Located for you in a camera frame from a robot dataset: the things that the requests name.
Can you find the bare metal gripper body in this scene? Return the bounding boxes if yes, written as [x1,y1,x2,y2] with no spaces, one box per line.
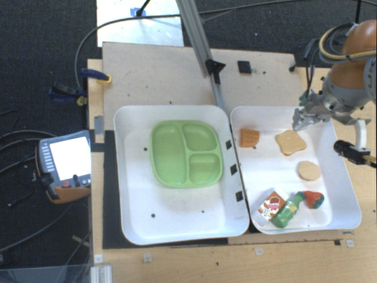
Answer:
[303,91,356,123]

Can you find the tan bread slice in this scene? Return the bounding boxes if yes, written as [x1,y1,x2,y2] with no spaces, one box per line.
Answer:
[275,129,307,157]

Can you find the round tan biscuit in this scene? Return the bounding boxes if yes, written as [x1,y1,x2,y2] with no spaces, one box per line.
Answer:
[296,160,322,182]

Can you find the orange waffle biscuit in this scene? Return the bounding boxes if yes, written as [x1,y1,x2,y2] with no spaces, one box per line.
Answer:
[239,128,261,149]

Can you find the white plastic tray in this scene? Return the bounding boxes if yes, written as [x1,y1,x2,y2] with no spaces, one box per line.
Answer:
[113,104,251,246]
[230,105,363,236]

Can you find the black block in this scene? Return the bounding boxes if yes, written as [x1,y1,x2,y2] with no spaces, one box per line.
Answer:
[237,60,253,75]

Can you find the red and green strawberry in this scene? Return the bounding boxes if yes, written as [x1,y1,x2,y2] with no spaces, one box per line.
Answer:
[303,190,326,210]

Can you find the white and brown carton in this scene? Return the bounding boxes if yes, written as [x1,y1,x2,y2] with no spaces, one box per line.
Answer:
[256,187,289,223]

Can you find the green bottle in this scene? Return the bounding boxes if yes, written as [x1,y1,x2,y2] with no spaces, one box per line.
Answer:
[270,191,307,229]

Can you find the green divided plate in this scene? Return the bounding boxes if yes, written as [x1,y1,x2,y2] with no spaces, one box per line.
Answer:
[149,120,224,189]

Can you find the pale flat board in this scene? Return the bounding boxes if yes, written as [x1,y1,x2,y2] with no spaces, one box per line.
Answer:
[102,41,344,246]

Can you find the black cylinder on white bracket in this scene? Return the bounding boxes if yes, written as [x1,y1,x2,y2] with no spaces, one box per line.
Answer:
[333,118,372,166]

